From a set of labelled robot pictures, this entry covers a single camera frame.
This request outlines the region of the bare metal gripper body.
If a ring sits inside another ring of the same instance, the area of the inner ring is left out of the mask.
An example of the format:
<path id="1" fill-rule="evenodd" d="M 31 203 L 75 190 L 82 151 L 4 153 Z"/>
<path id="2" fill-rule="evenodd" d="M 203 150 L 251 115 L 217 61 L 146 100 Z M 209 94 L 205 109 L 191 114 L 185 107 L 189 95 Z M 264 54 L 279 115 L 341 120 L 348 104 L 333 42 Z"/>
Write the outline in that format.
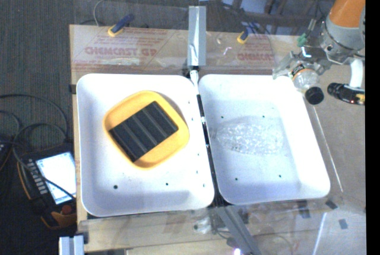
<path id="1" fill-rule="evenodd" d="M 359 58 L 365 42 L 362 37 L 340 42 L 330 36 L 299 36 L 297 46 L 300 47 L 300 60 L 328 69 L 331 65 L 348 65 Z"/>

